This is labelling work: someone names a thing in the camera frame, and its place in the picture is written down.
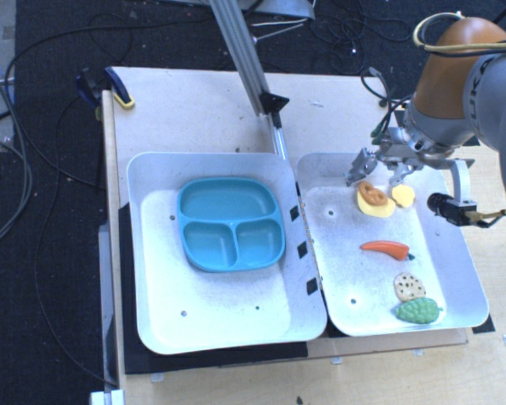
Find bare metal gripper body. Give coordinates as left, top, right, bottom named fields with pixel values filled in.
left=373, top=127, right=456, bottom=171

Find small yellow potato slice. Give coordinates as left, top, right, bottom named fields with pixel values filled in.
left=390, top=184, right=416, bottom=208

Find brown pretzel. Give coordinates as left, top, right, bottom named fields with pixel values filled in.
left=358, top=181, right=388, bottom=207

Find large yellow potato slice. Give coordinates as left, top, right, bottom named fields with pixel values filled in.
left=356, top=187, right=396, bottom=219

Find orange carrot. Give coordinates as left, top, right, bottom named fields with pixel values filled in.
left=360, top=240, right=416, bottom=262

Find thin black and white rod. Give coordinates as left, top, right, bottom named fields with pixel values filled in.
left=271, top=114, right=324, bottom=299

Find white plastic tray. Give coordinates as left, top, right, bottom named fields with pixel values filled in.
left=295, top=152, right=490, bottom=338
left=126, top=151, right=329, bottom=356

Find beige biscuit with dark dots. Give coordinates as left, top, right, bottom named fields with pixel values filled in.
left=393, top=272, right=427, bottom=303

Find green grapes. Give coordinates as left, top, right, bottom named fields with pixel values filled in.
left=395, top=296, right=444, bottom=325

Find blue divided plate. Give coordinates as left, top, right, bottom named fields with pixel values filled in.
left=176, top=176, right=287, bottom=273

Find black cylinder on white bracket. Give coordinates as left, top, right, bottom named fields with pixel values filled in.
left=426, top=158, right=478, bottom=228

